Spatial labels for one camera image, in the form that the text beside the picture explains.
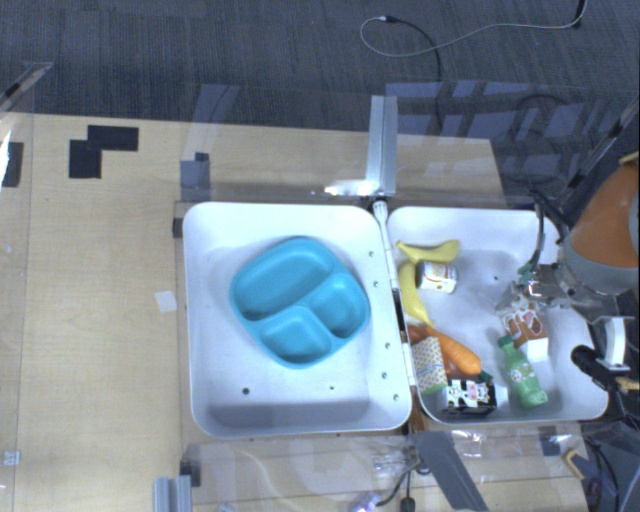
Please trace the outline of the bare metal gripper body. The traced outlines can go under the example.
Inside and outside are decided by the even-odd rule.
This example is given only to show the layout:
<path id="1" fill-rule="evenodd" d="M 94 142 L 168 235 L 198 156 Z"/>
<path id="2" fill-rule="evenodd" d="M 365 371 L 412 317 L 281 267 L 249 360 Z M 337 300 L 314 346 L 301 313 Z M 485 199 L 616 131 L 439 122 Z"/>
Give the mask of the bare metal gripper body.
<path id="1" fill-rule="evenodd" d="M 538 264 L 524 284 L 532 300 L 546 306 L 584 308 L 588 290 L 568 266 L 560 263 Z"/>

